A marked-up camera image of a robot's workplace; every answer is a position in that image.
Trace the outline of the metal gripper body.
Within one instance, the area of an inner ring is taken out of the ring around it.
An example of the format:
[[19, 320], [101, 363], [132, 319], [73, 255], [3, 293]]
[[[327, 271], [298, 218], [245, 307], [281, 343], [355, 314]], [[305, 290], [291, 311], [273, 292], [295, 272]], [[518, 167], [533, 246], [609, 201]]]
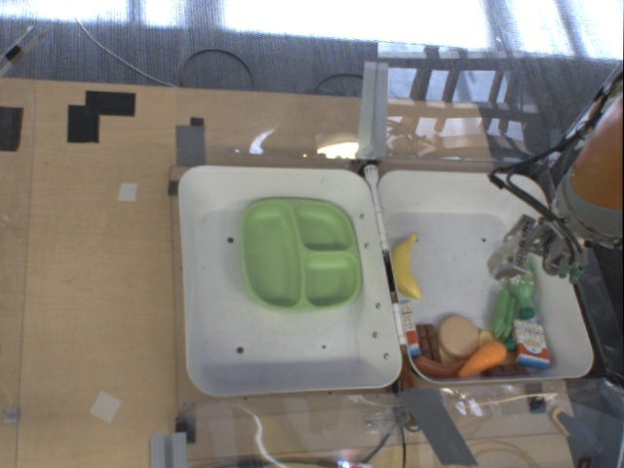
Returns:
[[541, 217], [529, 233], [531, 251], [542, 257], [549, 275], [582, 275], [585, 254], [579, 241], [565, 227]]

